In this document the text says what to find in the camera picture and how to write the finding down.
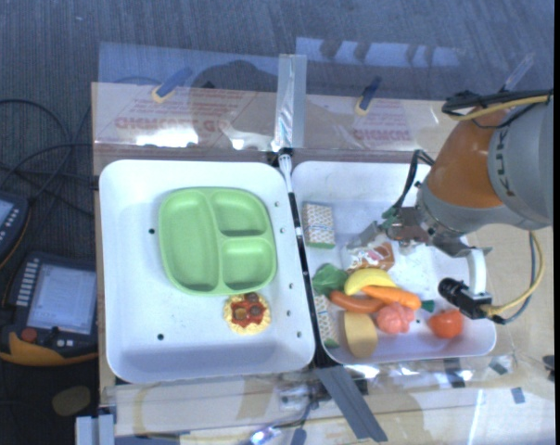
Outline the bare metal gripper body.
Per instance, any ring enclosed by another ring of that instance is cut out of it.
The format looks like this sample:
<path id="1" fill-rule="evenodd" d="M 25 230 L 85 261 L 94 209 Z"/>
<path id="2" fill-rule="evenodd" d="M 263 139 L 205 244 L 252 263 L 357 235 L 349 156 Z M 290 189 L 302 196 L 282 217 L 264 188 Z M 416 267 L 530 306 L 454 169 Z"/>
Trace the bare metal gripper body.
<path id="1" fill-rule="evenodd" d="M 384 230 L 389 239 L 402 246 L 432 244 L 431 226 L 426 223 L 425 213 L 417 207 L 394 208 L 384 220 Z"/>

